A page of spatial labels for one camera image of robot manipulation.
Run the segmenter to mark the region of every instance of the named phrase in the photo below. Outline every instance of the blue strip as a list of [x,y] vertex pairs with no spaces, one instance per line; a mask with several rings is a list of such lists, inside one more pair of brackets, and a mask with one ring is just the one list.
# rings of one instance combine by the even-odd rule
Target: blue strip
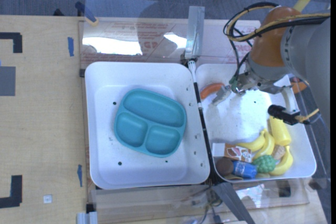
[[68,50],[69,50],[70,56],[74,56],[73,43],[74,43],[74,39],[72,37],[68,37]]
[[83,186],[83,181],[82,181],[82,166],[80,164],[78,164],[77,175],[78,175],[78,178],[79,178],[79,184],[82,187]]

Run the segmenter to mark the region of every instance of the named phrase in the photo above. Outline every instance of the snack package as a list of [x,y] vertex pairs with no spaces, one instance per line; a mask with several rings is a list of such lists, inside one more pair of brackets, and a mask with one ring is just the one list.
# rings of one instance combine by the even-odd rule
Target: snack package
[[227,157],[237,161],[243,161],[247,163],[252,162],[251,150],[237,145],[228,143],[213,143],[212,144],[212,156],[213,157]]

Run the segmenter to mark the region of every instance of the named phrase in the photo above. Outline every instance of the gray square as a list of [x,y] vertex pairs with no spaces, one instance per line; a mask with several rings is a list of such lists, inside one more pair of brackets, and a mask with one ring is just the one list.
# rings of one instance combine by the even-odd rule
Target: gray square
[[0,67],[0,96],[15,96],[15,67]]

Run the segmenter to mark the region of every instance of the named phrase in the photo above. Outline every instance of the yellow bottle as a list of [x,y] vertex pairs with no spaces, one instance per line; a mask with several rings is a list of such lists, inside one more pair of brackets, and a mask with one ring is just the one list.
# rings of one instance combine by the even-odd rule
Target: yellow bottle
[[292,138],[287,130],[286,124],[275,117],[270,117],[272,135],[276,145],[287,146],[292,141]]

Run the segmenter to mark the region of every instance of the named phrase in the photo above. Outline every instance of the white tray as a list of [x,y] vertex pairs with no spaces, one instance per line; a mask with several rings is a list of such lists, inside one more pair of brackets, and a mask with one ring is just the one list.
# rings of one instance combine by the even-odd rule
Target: white tray
[[[236,65],[204,64],[196,69],[196,79],[199,90],[211,83],[229,84],[229,80],[236,71]],[[288,86],[290,81],[285,76],[276,83],[277,86]],[[267,109],[271,104],[285,106],[282,94],[268,94],[261,91],[247,91],[243,96],[231,93],[228,99],[217,106],[211,104],[215,93],[202,101],[204,120],[212,143],[239,143],[252,141],[258,137],[263,128],[268,127],[269,114]],[[227,180],[232,182],[252,182],[257,180],[305,178],[316,171],[316,160],[303,124],[286,125],[292,137],[290,151],[293,155],[293,165],[282,176],[270,178]]]
[[[102,189],[189,185],[210,173],[191,73],[177,63],[94,62],[85,72],[90,174]],[[160,158],[118,142],[114,117],[123,96],[142,88],[179,102],[187,115],[177,151]]]

